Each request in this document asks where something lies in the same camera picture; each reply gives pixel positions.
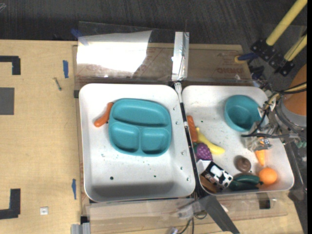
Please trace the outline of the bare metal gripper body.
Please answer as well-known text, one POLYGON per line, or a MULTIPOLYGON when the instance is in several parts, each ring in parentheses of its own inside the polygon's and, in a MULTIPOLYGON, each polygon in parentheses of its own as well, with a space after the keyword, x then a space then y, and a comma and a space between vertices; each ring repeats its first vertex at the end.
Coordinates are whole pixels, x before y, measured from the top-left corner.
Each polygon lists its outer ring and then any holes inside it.
POLYGON ((265 117, 259 121, 258 125, 258 138, 259 139, 278 139, 284 138, 285 135, 281 134, 276 123, 270 123, 269 119, 265 117))

